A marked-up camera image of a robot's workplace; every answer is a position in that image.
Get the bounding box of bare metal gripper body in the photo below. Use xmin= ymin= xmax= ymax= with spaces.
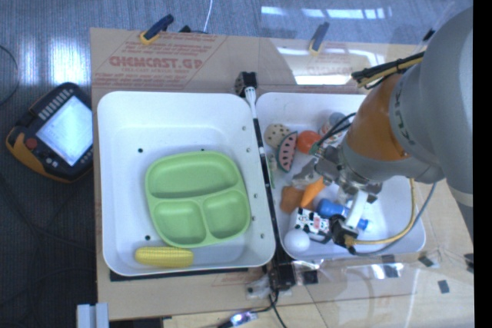
xmin=314 ymin=144 xmax=382 ymax=204

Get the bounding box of orange carrot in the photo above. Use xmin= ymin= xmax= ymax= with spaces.
xmin=299 ymin=176 xmax=327 ymax=210

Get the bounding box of red and green watermelon slice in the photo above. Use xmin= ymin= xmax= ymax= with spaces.
xmin=276 ymin=131 xmax=299 ymax=174

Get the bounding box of orange round fruit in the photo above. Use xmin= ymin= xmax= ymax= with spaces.
xmin=296 ymin=130 xmax=322 ymax=156

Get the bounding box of white and green vegetable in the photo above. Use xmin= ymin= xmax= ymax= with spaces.
xmin=268 ymin=153 xmax=278 ymax=190

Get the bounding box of blue and white bottle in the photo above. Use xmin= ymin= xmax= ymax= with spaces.
xmin=316 ymin=197 xmax=371 ymax=232

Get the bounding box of small can with grey top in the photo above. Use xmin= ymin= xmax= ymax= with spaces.
xmin=320 ymin=111 xmax=347 ymax=139

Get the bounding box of beige chocolate chip biscuit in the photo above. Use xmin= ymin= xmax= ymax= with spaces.
xmin=263 ymin=123 xmax=292 ymax=150

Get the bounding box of thin black and white rod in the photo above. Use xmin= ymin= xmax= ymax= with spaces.
xmin=244 ymin=86 xmax=284 ymax=263

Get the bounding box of white cow print carton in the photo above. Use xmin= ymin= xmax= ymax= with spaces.
xmin=293 ymin=207 xmax=332 ymax=244

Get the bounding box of white egg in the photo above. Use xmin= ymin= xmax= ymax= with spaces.
xmin=283 ymin=229 xmax=311 ymax=254

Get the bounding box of white plastic tray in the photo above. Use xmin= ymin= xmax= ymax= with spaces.
xmin=96 ymin=90 xmax=278 ymax=277
xmin=254 ymin=91 xmax=427 ymax=262

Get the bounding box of green divided plate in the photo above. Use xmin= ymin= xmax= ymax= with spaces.
xmin=144 ymin=150 xmax=253 ymax=249

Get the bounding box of yellow corn cob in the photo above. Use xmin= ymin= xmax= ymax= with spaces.
xmin=134 ymin=246 xmax=194 ymax=269

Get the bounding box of brown cardboard board red print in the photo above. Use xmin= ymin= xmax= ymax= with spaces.
xmin=88 ymin=27 xmax=437 ymax=322

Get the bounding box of black block with thin wires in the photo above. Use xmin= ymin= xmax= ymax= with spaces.
xmin=268 ymin=260 xmax=298 ymax=292
xmin=234 ymin=71 xmax=258 ymax=96

